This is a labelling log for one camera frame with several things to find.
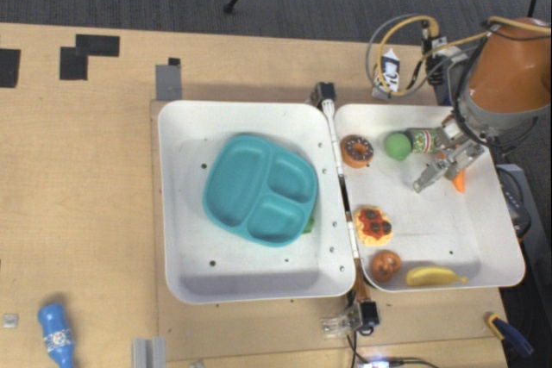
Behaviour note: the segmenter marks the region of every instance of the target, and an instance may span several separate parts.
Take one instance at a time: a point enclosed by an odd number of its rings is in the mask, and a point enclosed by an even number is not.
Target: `teal plate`
[[[218,226],[266,246],[286,246],[303,232],[317,198],[317,175],[297,154],[238,135],[218,154],[203,206]]]

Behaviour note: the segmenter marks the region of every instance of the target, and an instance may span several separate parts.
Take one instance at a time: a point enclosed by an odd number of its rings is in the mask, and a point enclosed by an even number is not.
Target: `toy pizza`
[[[374,206],[363,206],[354,212],[356,234],[367,246],[383,246],[392,237],[392,227],[387,215]]]

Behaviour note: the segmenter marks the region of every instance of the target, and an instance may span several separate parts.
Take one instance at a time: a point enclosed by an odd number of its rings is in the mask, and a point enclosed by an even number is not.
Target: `white tray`
[[[385,246],[364,246],[357,238],[366,276],[382,290],[510,286],[524,276],[524,259],[489,152],[465,170],[463,194],[446,178],[417,194],[412,183],[430,156],[412,153],[398,162],[385,153],[383,142],[389,133],[436,128],[449,113],[446,107],[377,104],[351,104],[336,112],[340,139],[349,134],[363,135],[374,148],[369,167],[345,165],[344,173],[351,210],[374,205],[392,223],[393,237]],[[385,284],[374,281],[368,270],[372,256],[381,250],[394,251],[403,263],[400,272]],[[419,265],[447,266],[467,276],[467,284],[409,287],[406,272]]]
[[[179,300],[340,296],[352,287],[352,250],[328,125],[320,111],[306,104],[180,101],[160,112],[159,131],[166,281]],[[311,233],[273,248],[209,220],[202,194],[210,166],[237,134],[264,137],[314,166],[318,195]]]

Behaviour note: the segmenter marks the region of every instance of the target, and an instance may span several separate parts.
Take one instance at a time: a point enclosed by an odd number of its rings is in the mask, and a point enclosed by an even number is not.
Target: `toy donut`
[[[400,270],[400,257],[393,252],[384,250],[377,253],[370,263],[372,277],[378,282],[387,282]]]
[[[373,157],[373,147],[360,135],[349,135],[341,142],[343,162],[355,169],[366,167]]]

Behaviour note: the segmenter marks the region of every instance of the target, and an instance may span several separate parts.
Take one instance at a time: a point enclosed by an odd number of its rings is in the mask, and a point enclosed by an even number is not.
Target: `green ball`
[[[403,161],[412,152],[411,141],[402,132],[394,132],[386,138],[386,152],[391,158]]]

